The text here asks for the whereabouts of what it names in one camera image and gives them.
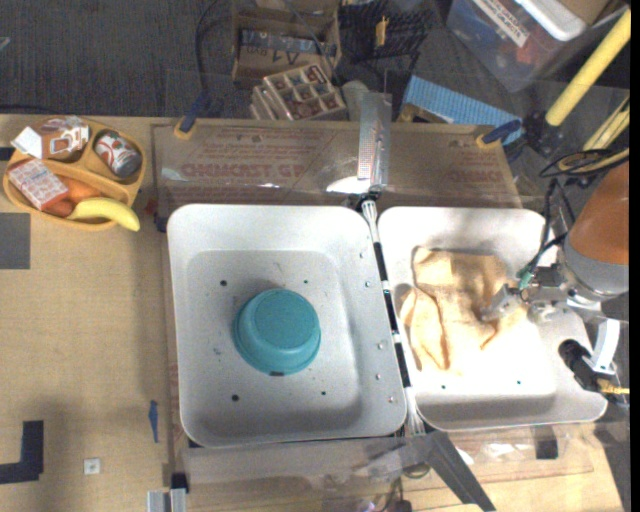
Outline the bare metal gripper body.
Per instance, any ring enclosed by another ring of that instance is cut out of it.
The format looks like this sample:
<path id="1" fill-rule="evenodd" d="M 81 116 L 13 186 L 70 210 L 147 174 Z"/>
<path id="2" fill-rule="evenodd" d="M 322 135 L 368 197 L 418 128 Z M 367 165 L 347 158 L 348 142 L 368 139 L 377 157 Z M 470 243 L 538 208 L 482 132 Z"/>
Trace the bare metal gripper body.
<path id="1" fill-rule="evenodd" d="M 560 264 L 537 267 L 519 292 L 531 321 L 551 321 L 568 310 L 568 280 Z"/>

